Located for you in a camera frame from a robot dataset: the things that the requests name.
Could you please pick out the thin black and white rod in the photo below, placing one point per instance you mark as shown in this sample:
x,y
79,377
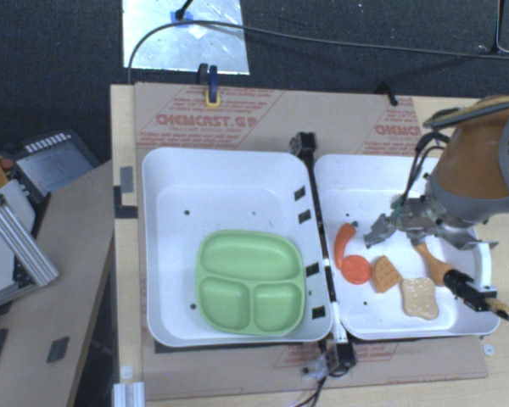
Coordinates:
x,y
322,235

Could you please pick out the brown cardboard board red print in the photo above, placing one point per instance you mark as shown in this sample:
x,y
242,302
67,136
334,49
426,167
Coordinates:
x,y
254,117

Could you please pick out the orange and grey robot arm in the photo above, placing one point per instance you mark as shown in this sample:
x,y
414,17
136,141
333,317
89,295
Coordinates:
x,y
475,155

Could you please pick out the brown waffle biscuit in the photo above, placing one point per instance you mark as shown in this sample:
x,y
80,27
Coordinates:
x,y
386,274

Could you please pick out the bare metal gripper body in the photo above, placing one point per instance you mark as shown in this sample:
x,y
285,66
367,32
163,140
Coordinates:
x,y
424,221

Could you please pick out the orange carrot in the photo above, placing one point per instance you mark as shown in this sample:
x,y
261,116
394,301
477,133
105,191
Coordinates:
x,y
343,240

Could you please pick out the orange round slice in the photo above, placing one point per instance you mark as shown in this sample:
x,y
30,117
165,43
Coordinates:
x,y
357,270

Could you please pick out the green divided plate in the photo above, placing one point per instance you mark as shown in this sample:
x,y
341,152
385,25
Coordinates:
x,y
246,278

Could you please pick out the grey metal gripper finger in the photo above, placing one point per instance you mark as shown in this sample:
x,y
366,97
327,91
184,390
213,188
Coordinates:
x,y
416,236
379,229

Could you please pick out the white plastic tray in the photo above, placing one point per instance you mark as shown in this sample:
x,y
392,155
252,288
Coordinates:
x,y
220,202
365,185

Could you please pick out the black cylinder on white bracket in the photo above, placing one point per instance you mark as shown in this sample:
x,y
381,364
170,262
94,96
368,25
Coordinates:
x,y
466,286

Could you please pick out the pale bread slice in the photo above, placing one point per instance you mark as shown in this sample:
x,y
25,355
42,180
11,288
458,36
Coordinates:
x,y
420,298

